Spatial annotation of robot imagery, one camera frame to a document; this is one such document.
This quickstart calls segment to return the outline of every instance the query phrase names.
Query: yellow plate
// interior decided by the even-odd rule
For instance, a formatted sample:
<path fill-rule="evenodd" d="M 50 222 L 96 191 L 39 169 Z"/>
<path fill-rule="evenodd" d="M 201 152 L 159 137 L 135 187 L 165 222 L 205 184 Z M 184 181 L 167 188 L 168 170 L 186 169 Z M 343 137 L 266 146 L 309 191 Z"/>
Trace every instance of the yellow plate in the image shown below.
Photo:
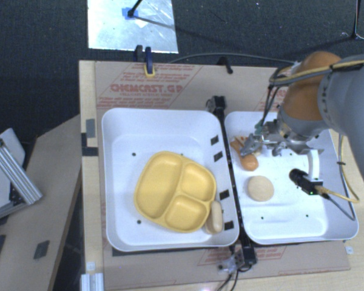
<path fill-rule="evenodd" d="M 154 154 L 136 185 L 136 209 L 147 219 L 189 233 L 205 223 L 216 194 L 216 181 L 205 167 L 172 152 Z"/>

